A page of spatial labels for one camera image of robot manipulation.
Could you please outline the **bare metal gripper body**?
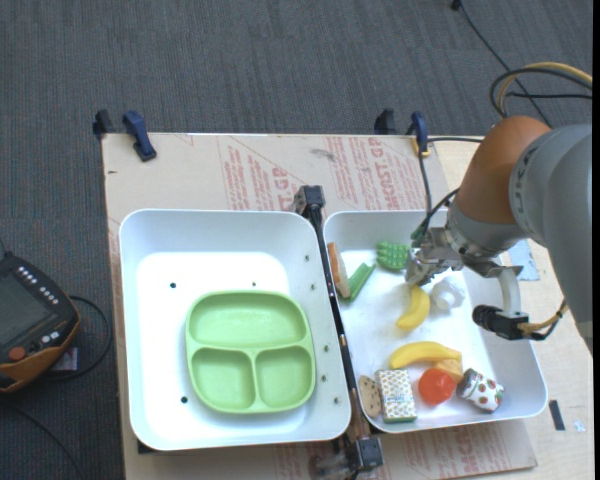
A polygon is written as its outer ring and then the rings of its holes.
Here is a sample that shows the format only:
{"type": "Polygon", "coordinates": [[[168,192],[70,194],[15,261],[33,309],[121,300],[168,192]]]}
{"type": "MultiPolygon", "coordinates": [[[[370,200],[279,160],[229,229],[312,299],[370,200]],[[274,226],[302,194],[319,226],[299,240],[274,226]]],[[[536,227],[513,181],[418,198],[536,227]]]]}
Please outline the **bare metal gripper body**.
{"type": "Polygon", "coordinates": [[[497,272],[500,265],[492,251],[469,240],[461,232],[447,227],[429,228],[413,254],[415,264],[424,272],[459,271],[497,272]]]}

